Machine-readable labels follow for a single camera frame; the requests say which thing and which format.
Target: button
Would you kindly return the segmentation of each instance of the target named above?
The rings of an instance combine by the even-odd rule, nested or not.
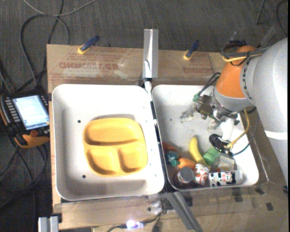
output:
[[[39,133],[38,133],[37,130],[32,130],[32,131],[30,132],[30,136],[32,136],[32,137],[36,137],[36,136],[38,136],[38,135],[39,135]]]

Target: red and white can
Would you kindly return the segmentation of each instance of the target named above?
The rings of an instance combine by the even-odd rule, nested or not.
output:
[[[193,182],[204,186],[208,178],[209,168],[203,164],[197,163],[194,168],[194,179]]]

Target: blue clamp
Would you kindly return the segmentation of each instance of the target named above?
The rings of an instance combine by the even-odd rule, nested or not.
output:
[[[77,48],[77,51],[80,54],[84,54],[86,51],[89,50],[89,48],[94,45],[96,42],[98,42],[100,37],[96,35],[95,37],[92,37],[90,40],[88,40],[85,44],[81,45],[79,48]]]
[[[185,60],[190,60],[192,57],[192,53],[198,48],[199,46],[199,41],[196,40],[193,45],[191,46],[191,48],[189,50],[187,50],[184,54],[184,59]]]

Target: screen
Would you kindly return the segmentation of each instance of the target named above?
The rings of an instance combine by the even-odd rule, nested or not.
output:
[[[27,130],[49,125],[49,116],[38,95],[14,98],[13,103]]]

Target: dark wooden floor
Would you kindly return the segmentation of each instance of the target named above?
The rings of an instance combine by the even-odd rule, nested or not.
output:
[[[60,13],[61,0],[27,1],[48,15]],[[64,0],[61,14],[72,13],[60,16],[62,21],[57,23],[52,34],[52,44],[81,45],[99,35],[99,46],[142,48],[144,29],[153,28],[159,30],[159,49],[187,50],[197,39],[200,41],[198,51],[219,52],[234,39],[258,45],[271,31],[274,34],[268,44],[288,36],[288,0],[265,0],[257,24],[262,0],[97,0],[77,10],[89,1]],[[44,67],[45,45],[56,20],[50,16],[33,17],[35,15],[41,14],[23,0],[0,0],[0,68],[12,92],[31,78],[20,39],[34,73]],[[69,41],[64,24],[69,30]],[[47,90],[46,75],[41,85]],[[31,82],[22,90],[33,87]],[[0,93],[3,91],[6,90],[0,79]],[[13,153],[2,131],[0,118],[0,171]],[[37,176],[43,167],[39,151],[21,150],[19,153],[31,168],[32,175]],[[10,188],[23,187],[29,182],[19,155],[0,180]],[[30,231],[33,217],[51,215],[49,163],[34,190],[36,196],[30,190],[0,208],[0,231]],[[14,196],[0,189],[0,207]]]

